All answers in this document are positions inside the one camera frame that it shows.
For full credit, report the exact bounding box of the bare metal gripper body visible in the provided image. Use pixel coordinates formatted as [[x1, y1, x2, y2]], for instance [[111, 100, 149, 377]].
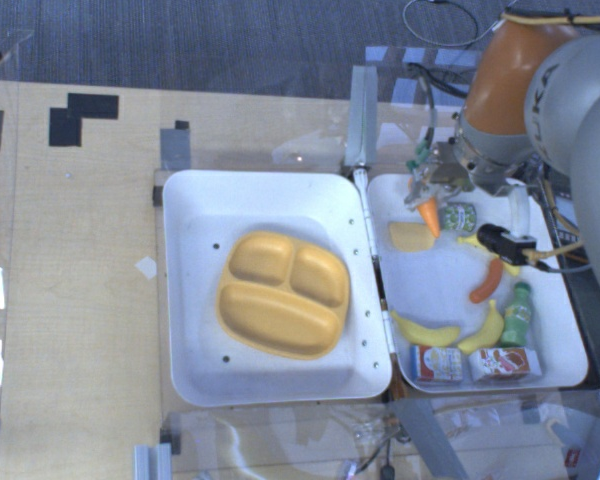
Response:
[[419, 140, 477, 194]]

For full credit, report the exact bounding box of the orange carrot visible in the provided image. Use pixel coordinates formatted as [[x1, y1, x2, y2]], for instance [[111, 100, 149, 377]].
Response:
[[416, 196, 442, 240]]

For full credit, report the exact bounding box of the green can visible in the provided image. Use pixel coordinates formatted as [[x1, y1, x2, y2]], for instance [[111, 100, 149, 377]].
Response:
[[439, 202, 478, 233]]

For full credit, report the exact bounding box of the yellow bread slice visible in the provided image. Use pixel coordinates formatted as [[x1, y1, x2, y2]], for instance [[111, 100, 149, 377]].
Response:
[[388, 220, 439, 254]]

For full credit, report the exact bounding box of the thin black and white rod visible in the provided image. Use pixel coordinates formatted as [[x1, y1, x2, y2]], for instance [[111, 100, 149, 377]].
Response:
[[352, 166, 399, 357]]

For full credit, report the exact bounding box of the white plastic tray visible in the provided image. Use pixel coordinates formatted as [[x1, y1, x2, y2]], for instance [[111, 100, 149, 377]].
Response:
[[367, 172, 591, 395], [161, 169, 394, 409]]

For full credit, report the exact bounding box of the orange sausage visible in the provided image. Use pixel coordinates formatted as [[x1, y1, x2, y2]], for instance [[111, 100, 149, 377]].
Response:
[[468, 257, 505, 305]]

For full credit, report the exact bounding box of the yellow banana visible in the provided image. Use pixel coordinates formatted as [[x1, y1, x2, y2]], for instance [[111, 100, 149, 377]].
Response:
[[390, 309, 462, 348], [456, 298, 506, 356]]

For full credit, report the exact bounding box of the green bottle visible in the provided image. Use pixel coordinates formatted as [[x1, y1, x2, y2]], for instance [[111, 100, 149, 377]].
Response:
[[498, 281, 534, 348]]

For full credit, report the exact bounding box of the red and white carton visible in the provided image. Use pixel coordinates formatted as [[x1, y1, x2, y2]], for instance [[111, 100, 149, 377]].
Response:
[[409, 344, 465, 384], [467, 346, 543, 384]]

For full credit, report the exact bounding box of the yellow divided plate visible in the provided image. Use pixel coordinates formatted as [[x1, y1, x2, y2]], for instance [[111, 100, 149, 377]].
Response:
[[214, 229, 352, 361]]

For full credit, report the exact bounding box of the pale wood board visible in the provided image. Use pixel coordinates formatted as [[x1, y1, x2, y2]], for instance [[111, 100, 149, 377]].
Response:
[[0, 79, 600, 480]]

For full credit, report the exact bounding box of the black cylinder on white bracket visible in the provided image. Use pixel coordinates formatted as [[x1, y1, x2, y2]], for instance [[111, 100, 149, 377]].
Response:
[[476, 182, 539, 268]]

